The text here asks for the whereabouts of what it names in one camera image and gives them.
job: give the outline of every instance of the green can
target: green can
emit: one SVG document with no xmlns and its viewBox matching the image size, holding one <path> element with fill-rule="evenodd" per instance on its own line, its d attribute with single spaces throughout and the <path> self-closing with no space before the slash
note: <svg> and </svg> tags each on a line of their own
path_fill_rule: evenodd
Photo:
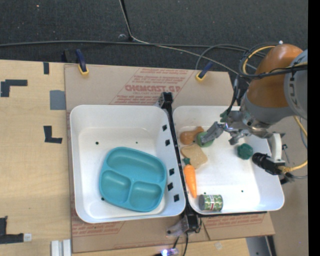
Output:
<svg viewBox="0 0 320 256">
<path fill-rule="evenodd" d="M 201 194 L 199 196 L 199 208 L 201 211 L 220 212 L 224 201 L 220 194 Z"/>
</svg>

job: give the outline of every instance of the blue plate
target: blue plate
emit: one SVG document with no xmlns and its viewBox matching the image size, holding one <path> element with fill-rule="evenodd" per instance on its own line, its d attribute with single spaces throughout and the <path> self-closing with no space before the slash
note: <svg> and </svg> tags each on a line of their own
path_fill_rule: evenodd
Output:
<svg viewBox="0 0 320 256">
<path fill-rule="evenodd" d="M 129 147 L 108 152 L 99 177 L 99 190 L 108 203 L 150 212 L 161 202 L 167 170 L 157 157 Z"/>
</svg>

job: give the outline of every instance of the carrot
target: carrot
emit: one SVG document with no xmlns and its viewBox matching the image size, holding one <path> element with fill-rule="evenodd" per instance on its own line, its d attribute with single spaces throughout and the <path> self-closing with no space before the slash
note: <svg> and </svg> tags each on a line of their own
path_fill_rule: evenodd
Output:
<svg viewBox="0 0 320 256">
<path fill-rule="evenodd" d="M 183 168 L 185 182 L 194 198 L 197 198 L 196 170 L 191 164 L 186 164 Z"/>
</svg>

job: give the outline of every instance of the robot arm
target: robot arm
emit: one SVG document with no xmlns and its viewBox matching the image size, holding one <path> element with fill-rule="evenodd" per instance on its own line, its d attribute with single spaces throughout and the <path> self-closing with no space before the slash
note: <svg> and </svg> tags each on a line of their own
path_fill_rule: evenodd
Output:
<svg viewBox="0 0 320 256">
<path fill-rule="evenodd" d="M 249 58 L 266 48 L 271 50 L 255 74 L 247 74 Z M 223 123 L 215 122 L 201 137 L 201 143 L 218 138 L 223 131 L 231 135 L 231 145 L 248 135 L 268 139 L 271 156 L 256 153 L 253 162 L 273 175 L 285 171 L 285 161 L 281 159 L 283 134 L 269 132 L 268 128 L 289 116 L 308 119 L 307 68 L 308 50 L 303 51 L 291 44 L 262 45 L 249 51 L 240 62 L 240 76 L 251 79 L 240 109 L 232 111 L 229 108 Z"/>
</svg>

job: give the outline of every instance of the cardboard sheet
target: cardboard sheet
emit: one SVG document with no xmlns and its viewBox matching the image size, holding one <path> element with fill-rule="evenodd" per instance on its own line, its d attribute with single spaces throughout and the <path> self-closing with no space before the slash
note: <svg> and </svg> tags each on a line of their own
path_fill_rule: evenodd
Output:
<svg viewBox="0 0 320 256">
<path fill-rule="evenodd" d="M 154 105 L 162 92 L 172 92 L 172 107 L 228 106 L 232 85 L 227 72 L 207 73 L 198 82 L 196 70 L 88 65 L 80 74 L 76 64 L 65 65 L 68 161 L 71 194 L 72 250 L 74 253 L 171 245 L 175 237 L 166 228 L 180 217 L 90 224 L 82 221 L 74 204 L 74 184 L 69 116 L 78 105 Z M 203 242 L 274 234 L 268 213 L 204 218 L 200 233 L 189 241 Z"/>
</svg>

